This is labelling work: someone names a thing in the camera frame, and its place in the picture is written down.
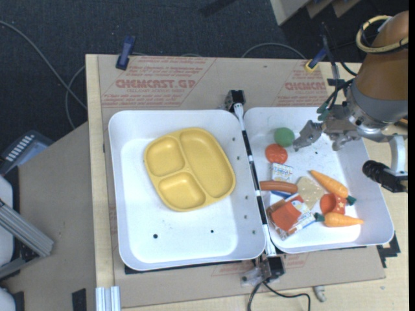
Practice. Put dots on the small blue and white piece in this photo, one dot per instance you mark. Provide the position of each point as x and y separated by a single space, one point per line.
281 193

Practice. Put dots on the thin black and white rod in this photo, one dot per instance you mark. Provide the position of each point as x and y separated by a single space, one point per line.
250 155

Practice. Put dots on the orange carrot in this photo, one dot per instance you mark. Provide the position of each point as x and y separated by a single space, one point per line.
330 184
340 220

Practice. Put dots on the red cup with star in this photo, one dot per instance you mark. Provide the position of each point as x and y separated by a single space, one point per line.
331 204

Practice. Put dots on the black cylinder on white bracket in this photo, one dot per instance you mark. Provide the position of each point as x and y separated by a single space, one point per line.
386 175

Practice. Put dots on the beige bread slice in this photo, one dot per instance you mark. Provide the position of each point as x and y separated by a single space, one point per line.
309 191

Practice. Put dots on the orange fruit slice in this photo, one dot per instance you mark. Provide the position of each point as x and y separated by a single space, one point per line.
276 153

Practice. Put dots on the orange red carton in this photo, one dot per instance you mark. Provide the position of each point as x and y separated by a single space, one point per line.
285 216

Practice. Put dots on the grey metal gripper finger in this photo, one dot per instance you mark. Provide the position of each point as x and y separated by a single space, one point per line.
308 136
341 142

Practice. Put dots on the white plastic tray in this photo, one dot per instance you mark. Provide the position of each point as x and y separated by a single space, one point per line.
181 238
366 212

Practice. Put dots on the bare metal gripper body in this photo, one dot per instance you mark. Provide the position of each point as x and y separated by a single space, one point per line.
343 123

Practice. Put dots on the small white packet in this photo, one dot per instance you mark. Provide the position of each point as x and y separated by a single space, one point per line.
281 172

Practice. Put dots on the orange sausage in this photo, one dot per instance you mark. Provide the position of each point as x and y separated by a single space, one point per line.
278 186

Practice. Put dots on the brown cardboard board red print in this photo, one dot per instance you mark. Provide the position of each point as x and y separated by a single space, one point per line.
201 76

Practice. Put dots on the yellow divided plate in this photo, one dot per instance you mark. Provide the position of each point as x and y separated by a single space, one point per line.
201 160

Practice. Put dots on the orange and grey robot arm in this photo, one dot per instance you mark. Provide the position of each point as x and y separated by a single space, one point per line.
382 76

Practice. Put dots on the green ball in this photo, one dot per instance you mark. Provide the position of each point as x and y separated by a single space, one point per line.
284 136

